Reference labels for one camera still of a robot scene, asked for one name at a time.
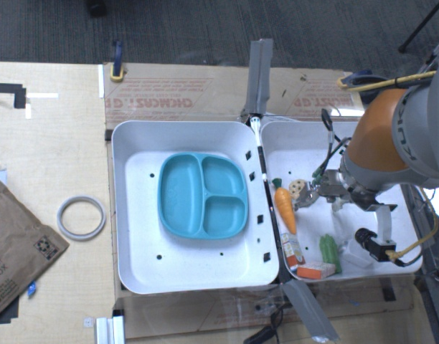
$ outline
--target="white tray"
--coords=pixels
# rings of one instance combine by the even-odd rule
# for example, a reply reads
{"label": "white tray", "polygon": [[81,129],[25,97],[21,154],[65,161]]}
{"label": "white tray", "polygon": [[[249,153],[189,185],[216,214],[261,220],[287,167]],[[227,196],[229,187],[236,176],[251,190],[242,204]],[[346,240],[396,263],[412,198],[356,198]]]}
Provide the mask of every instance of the white tray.
{"label": "white tray", "polygon": [[[334,131],[340,138],[352,136],[357,123],[335,122]],[[291,181],[302,178],[310,181],[312,173],[324,161],[328,148],[328,130],[322,122],[283,122],[266,123],[261,130],[261,140],[265,154],[268,179],[282,178],[282,186],[288,188]],[[329,169],[339,168],[341,156],[337,154],[329,162]],[[377,198],[384,204],[397,204],[392,212],[392,239],[397,242],[397,251],[401,251],[417,241],[412,219],[407,210],[399,186],[382,193]],[[297,234],[307,262],[322,261],[318,247],[320,237],[330,234],[338,245],[351,241],[355,232],[362,227],[377,232],[377,221],[373,212],[362,211],[354,204],[344,204],[343,209],[334,213],[331,204],[319,197],[312,206],[300,208],[296,212]],[[286,232],[285,224],[277,213],[280,232]],[[353,247],[368,266],[352,264],[352,259],[340,255],[342,273],[331,275],[325,280],[341,280],[375,275],[404,274],[419,270],[422,258],[409,267],[397,267],[391,262],[376,262],[369,254],[353,241]],[[420,252],[416,248],[406,254],[402,260],[410,261]]]}
{"label": "white tray", "polygon": [[[118,271],[126,288],[152,294],[257,287],[276,278],[277,250],[249,127],[239,122],[128,121],[115,128],[112,145]],[[249,209],[247,224],[238,235],[186,239],[160,222],[159,171],[169,156],[184,151],[223,156],[242,169]]]}

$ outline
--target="brown paper bag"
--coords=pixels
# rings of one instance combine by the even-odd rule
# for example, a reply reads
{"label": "brown paper bag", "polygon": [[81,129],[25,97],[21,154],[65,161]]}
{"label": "brown paper bag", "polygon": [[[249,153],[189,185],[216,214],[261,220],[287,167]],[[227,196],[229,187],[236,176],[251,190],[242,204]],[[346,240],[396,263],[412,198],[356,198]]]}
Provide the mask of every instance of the brown paper bag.
{"label": "brown paper bag", "polygon": [[0,182],[0,312],[68,246]]}

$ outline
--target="toy carrot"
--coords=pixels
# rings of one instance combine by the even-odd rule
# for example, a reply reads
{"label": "toy carrot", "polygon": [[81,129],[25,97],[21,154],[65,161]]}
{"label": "toy carrot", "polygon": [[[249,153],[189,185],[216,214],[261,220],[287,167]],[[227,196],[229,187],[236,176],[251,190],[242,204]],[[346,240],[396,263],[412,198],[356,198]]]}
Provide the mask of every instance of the toy carrot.
{"label": "toy carrot", "polygon": [[276,188],[274,199],[277,210],[289,231],[292,234],[296,234],[296,217],[293,211],[293,203],[291,202],[290,191],[282,187],[281,178],[274,178],[272,183]]}

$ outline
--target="blue divided plate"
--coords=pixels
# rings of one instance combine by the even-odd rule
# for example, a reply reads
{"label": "blue divided plate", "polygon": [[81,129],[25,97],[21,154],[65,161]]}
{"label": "blue divided plate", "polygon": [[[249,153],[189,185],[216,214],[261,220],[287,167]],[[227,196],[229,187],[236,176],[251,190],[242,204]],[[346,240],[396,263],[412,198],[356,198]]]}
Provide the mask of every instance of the blue divided plate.
{"label": "blue divided plate", "polygon": [[224,239],[244,228],[248,215],[245,177],[230,159],[184,152],[161,167],[159,217],[173,234]]}

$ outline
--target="light wood surface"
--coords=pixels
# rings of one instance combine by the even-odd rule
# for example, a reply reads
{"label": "light wood surface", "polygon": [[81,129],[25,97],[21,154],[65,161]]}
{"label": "light wood surface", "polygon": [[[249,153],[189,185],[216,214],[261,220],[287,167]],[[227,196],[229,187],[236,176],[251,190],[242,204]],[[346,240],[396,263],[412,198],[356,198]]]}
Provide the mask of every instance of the light wood surface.
{"label": "light wood surface", "polygon": [[[7,167],[7,186],[13,194],[56,230],[61,203],[78,194],[99,199],[109,221],[105,106],[99,98],[98,67],[0,62],[0,82],[23,84],[27,93],[59,95],[58,99],[33,99],[32,118],[27,120],[24,110],[13,108],[13,95],[0,94],[0,163]],[[65,223],[79,233],[90,231],[98,223],[98,213],[78,204],[65,213]],[[69,242],[65,254],[37,280],[35,295],[21,296],[19,317],[0,325],[0,344],[94,343],[94,330],[85,327],[84,320],[110,317],[115,302],[110,223],[88,242]],[[331,322],[342,342],[434,343],[419,292],[411,281],[406,289],[412,304],[400,310],[335,315]],[[258,330],[128,342],[241,343]],[[314,343],[300,321],[285,324],[279,332],[282,343]]]}

